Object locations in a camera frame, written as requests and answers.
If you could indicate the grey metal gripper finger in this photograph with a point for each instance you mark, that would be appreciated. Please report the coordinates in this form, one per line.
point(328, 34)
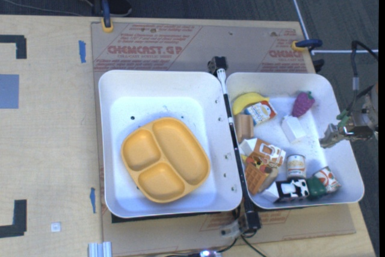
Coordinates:
point(335, 129)
point(329, 139)

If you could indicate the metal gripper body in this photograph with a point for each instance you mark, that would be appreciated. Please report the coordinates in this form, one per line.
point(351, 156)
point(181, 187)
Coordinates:
point(368, 117)

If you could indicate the white plastic tray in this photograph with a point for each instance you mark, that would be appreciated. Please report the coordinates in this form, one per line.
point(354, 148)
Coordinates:
point(337, 159)
point(168, 84)

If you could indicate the plain white carton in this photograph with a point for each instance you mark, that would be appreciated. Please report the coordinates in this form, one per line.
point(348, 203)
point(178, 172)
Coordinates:
point(293, 128)

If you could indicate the purple grapes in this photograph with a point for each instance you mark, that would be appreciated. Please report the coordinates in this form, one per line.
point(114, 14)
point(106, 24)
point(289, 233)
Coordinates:
point(302, 105)

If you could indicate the white can with orange label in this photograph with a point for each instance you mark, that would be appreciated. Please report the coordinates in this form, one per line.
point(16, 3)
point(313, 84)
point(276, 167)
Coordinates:
point(296, 166)

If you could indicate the green pepper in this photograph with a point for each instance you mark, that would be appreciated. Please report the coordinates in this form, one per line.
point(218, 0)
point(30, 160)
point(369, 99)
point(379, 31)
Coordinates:
point(316, 187)

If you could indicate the orange and white carton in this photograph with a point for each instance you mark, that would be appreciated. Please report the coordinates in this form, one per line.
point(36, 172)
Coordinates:
point(270, 150)

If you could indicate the black and white cow carton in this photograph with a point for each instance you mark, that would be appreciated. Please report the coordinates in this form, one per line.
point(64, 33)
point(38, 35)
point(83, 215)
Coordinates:
point(293, 190)

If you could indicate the blue and orange packet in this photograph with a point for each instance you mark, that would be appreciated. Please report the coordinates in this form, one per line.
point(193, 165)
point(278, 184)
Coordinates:
point(261, 112)

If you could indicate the pizza slice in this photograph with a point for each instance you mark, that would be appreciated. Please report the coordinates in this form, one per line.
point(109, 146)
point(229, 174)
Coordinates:
point(258, 162)

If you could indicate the orange waffle biscuit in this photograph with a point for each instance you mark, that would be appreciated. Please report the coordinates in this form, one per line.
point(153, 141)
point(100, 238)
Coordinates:
point(255, 180)

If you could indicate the brown bread slice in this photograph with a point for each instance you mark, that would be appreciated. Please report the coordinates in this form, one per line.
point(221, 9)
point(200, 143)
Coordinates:
point(244, 128)

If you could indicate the yellow banana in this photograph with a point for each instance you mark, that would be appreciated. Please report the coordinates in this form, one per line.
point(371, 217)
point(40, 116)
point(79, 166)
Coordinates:
point(245, 99)

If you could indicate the thin black and white rod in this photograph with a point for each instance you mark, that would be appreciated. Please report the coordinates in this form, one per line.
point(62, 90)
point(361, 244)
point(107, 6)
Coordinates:
point(230, 120)

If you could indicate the orange divided plate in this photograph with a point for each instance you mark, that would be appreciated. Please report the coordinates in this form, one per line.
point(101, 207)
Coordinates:
point(180, 141)

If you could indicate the brown cardboard board red print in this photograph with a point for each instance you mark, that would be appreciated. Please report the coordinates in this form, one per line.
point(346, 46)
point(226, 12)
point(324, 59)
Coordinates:
point(192, 48)

